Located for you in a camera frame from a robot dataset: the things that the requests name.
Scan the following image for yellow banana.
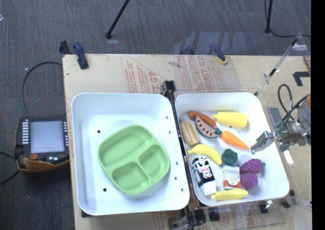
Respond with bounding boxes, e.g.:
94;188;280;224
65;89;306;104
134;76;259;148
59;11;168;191
187;144;223;166

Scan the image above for green divided plate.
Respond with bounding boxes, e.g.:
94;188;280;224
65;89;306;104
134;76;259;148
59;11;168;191
97;124;171;196

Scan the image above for black stand leg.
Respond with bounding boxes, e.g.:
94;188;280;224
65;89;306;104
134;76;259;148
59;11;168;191
264;0;278;34
105;0;167;40

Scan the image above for brown cardboard board red print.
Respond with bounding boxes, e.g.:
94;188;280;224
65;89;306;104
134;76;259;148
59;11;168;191
62;53;312;230

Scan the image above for round purple berry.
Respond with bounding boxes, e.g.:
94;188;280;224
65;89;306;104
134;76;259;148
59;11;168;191
240;172;259;190

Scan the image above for red watermelon slice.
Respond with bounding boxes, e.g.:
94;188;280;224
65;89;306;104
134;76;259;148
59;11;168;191
194;115;218;140

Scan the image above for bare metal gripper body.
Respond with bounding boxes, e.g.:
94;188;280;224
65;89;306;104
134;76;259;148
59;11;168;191
275;121;312;152

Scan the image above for tan hot dog bun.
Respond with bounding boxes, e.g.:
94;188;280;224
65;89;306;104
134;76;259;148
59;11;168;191
180;120;200;147

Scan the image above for orange carrot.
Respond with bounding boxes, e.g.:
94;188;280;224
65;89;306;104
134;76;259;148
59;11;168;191
214;127;251;151

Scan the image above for orange and white carton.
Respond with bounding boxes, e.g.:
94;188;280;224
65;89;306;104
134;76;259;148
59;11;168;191
222;165;241;191

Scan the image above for purple grapes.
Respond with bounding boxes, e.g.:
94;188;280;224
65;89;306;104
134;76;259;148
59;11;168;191
239;158;265;175

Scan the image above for white plastic tray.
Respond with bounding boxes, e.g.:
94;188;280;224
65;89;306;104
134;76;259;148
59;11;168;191
174;91;290;207
71;92;191;216

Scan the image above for slim yellow bottle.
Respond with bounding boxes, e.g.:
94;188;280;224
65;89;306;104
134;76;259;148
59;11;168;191
211;188;249;202

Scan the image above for black block with thin wires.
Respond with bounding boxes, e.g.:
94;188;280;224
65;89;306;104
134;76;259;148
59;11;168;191
172;208;207;230
158;80;177;97

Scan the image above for cow print milk carton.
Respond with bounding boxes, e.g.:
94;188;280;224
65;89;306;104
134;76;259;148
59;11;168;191
191;156;217;196

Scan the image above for green broccoli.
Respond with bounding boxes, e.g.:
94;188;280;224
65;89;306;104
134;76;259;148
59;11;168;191
221;148;239;166

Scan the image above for red-orange sausage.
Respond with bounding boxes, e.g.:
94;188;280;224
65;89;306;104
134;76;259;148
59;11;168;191
188;111;217;128

